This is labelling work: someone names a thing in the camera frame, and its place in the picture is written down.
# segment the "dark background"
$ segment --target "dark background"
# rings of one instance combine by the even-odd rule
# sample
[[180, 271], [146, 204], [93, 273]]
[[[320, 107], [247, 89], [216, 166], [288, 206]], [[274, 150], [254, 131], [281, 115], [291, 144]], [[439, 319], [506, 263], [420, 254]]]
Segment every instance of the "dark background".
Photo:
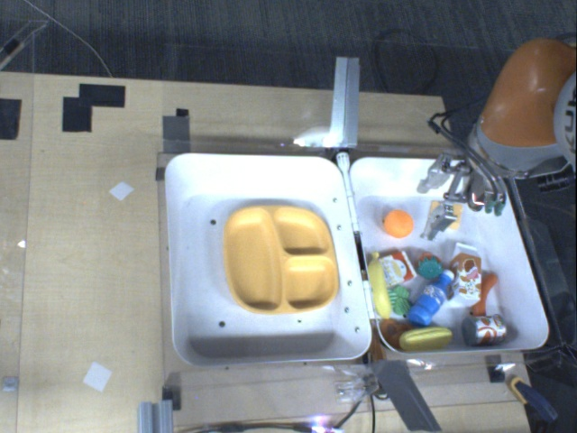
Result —
[[[577, 18], [577, 0], [29, 1], [86, 39], [115, 77], [330, 89], [334, 58], [358, 57], [362, 91], [438, 95], [447, 108], [480, 99], [455, 117], [461, 135], [511, 52], [575, 32]], [[0, 43], [46, 19], [22, 0], [0, 0]], [[7, 70], [106, 75], [54, 22], [33, 48]], [[547, 195], [532, 181], [520, 189], [543, 250], [549, 312], [562, 321], [550, 346], [574, 347], [574, 186]], [[577, 430], [577, 368], [565, 350], [531, 363], [533, 384], [562, 412], [547, 431]]]

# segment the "bottle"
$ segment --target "bottle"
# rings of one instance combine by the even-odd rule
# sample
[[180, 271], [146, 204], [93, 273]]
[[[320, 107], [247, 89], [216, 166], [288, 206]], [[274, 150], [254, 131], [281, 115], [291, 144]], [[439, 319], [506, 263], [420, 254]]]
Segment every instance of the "bottle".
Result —
[[447, 300], [447, 288], [454, 279], [452, 271], [444, 270], [439, 279], [432, 284], [427, 284], [417, 302], [408, 312], [408, 321], [413, 326], [428, 326], [433, 320], [433, 315]]

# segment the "orange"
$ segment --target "orange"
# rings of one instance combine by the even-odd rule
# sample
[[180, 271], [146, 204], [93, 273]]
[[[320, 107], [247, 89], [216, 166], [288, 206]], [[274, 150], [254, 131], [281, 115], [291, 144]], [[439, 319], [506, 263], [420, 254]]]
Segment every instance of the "orange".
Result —
[[413, 218], [404, 210], [392, 210], [385, 216], [383, 228], [393, 237], [406, 237], [413, 231]]

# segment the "wooden table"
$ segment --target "wooden table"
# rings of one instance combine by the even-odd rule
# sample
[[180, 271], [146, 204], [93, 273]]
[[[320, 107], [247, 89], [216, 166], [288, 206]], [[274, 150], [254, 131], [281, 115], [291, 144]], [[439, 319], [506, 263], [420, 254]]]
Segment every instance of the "wooden table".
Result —
[[[93, 107], [92, 133], [63, 133], [62, 98], [78, 97], [80, 83], [125, 86], [125, 106]], [[193, 137], [290, 143], [329, 125], [332, 92], [1, 73], [0, 97], [23, 101], [18, 139], [0, 141], [0, 377], [20, 376], [17, 392], [0, 392], [0, 430], [135, 431], [139, 403], [158, 401], [164, 382], [155, 180], [162, 117], [188, 109]], [[361, 94], [360, 140], [434, 155], [446, 143], [426, 119], [442, 109], [438, 97]], [[122, 201], [109, 193], [120, 182], [134, 189]], [[93, 362], [112, 371], [103, 392], [83, 383]], [[505, 384], [489, 383], [484, 368], [466, 372], [416, 378], [444, 431], [528, 431]], [[527, 378], [522, 364], [515, 373]], [[289, 406], [290, 382], [279, 387]], [[226, 406], [209, 389], [215, 421], [251, 403], [250, 388]], [[331, 392], [318, 396], [334, 405], [327, 413], [350, 407]], [[251, 409], [268, 415], [266, 406]], [[406, 431], [390, 401], [377, 409], [378, 431]], [[370, 424], [363, 406], [345, 426]]]

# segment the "can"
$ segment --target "can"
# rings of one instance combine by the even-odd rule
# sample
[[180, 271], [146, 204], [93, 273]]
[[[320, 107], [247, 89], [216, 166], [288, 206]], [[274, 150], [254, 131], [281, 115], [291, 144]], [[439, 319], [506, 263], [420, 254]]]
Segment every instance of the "can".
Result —
[[500, 314], [469, 316], [462, 325], [465, 344], [469, 346], [498, 345], [507, 336], [507, 326]]

